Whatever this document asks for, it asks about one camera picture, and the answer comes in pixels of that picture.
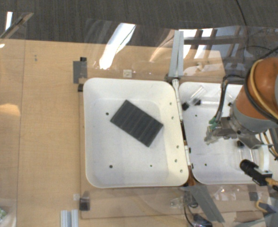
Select black ribbed rectangular slab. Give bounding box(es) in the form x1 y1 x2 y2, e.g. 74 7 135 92
110 99 164 148

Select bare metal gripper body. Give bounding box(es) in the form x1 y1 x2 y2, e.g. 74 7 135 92
211 116 239 140

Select black cylinder on white bracket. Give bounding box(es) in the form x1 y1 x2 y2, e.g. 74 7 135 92
239 144 274 186

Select white plastic tray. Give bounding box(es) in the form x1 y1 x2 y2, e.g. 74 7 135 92
178 81 278 185
83 77 190 189

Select thin black and white rod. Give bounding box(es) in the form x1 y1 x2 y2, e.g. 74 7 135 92
171 79 194 186

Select clear plastic bottle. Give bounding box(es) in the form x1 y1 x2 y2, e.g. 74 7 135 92
181 85 207 110
192 98 224 106
235 140 257 172

